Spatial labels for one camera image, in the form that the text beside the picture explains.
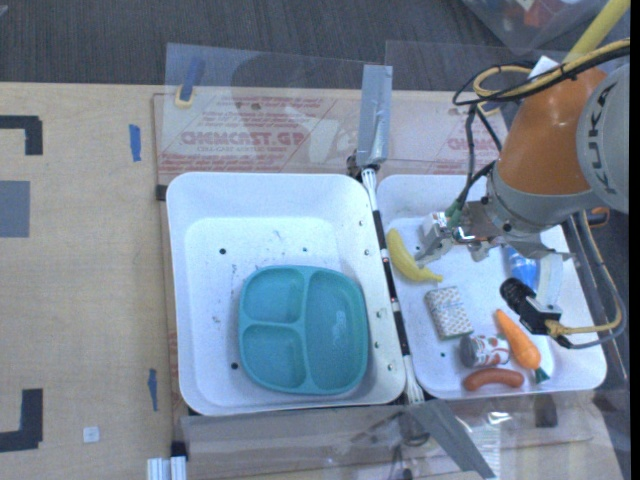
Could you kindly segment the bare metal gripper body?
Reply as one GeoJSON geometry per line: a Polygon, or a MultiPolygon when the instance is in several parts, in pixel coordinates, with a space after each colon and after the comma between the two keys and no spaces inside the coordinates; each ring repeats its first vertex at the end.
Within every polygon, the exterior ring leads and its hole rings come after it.
{"type": "Polygon", "coordinates": [[[504,222],[490,200],[467,201],[462,209],[458,237],[463,242],[490,242],[505,233],[504,222]]]}

